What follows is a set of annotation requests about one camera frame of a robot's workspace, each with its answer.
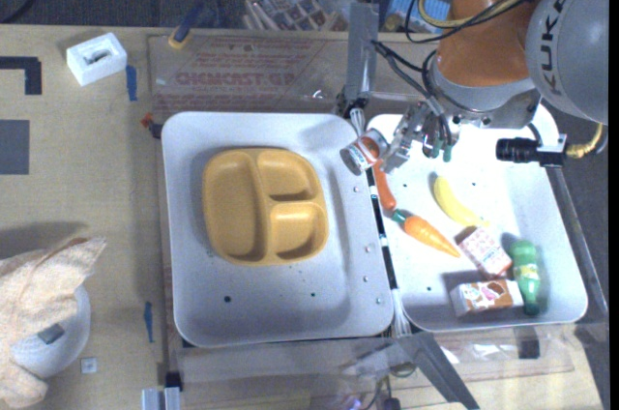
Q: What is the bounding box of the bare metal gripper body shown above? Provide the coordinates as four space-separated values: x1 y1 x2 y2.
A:
390 100 440 154

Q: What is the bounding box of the orange and white can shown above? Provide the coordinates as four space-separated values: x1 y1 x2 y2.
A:
339 129 389 176

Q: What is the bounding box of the orange sausage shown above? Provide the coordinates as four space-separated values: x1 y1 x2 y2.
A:
373 165 398 213

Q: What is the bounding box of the yellow banana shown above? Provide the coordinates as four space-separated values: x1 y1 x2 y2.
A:
431 174 490 228

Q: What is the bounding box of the orange carrot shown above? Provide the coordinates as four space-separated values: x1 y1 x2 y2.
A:
391 209 462 260

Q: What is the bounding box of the white plastic tray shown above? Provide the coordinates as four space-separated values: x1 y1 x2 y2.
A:
160 109 396 349
364 112 590 335

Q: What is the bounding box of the pink carton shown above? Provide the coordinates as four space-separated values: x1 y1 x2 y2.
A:
456 225 515 280

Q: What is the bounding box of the brown and white carton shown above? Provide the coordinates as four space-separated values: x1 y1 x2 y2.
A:
449 278 525 319

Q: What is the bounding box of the brown cardboard board red print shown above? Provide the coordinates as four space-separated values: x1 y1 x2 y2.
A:
146 33 576 393

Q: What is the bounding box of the printed flat box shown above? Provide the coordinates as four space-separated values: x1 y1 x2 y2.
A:
243 0 350 33

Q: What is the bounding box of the orange divided plate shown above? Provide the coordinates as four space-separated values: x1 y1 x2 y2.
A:
200 147 332 267

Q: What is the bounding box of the green bottle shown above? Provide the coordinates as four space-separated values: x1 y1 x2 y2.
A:
509 239 544 317

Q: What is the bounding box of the white foam block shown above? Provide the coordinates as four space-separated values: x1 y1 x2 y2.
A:
65 31 129 88

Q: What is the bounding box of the white bowl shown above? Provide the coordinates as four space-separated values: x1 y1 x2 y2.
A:
9 283 93 380

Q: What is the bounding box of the pale yellow cloth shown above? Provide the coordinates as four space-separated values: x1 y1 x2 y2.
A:
0 235 108 410

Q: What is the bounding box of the black cylinder on white bracket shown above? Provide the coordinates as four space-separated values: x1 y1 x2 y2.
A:
494 133 568 168

